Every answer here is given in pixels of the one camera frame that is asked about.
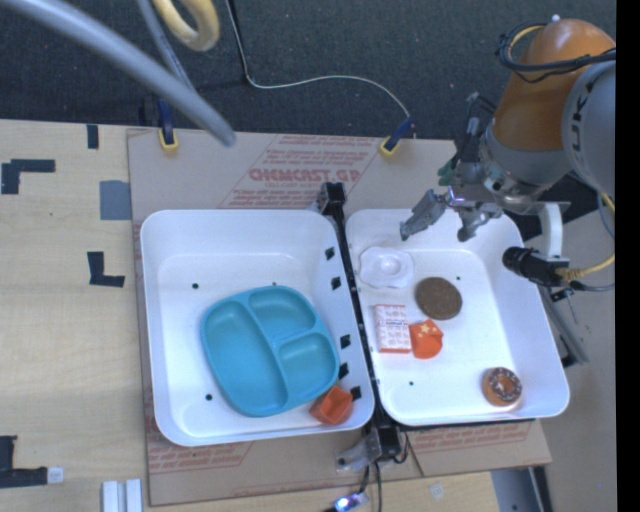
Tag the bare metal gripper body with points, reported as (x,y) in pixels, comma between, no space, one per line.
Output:
(475,182)

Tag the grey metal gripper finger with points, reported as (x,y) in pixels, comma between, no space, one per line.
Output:
(472,220)
(425,215)

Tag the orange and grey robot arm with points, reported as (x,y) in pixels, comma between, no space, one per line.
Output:
(540,100)

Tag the white fried egg toy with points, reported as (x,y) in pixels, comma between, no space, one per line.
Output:
(386,267)

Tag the brown round biscuit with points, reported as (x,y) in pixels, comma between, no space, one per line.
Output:
(438,298)

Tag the orange and white carton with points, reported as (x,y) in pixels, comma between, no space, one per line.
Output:
(391,330)

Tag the thin black rod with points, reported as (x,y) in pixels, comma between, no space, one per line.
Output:
(361,320)

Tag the white plastic tray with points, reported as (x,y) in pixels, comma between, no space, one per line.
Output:
(480,345)
(175,325)

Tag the orange packet with yellow stars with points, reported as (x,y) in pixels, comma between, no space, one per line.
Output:
(426,341)

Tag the brown sprinkled doughnut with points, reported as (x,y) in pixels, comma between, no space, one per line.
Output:
(501,387)

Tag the orange toy cup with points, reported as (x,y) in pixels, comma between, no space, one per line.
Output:
(331,405)

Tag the blue divided plate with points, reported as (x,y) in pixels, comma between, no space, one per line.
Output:
(250,345)

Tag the brown cardboard board, red print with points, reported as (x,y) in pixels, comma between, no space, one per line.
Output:
(200,170)

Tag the black cylinder on white bracket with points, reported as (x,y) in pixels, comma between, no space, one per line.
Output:
(530,265)

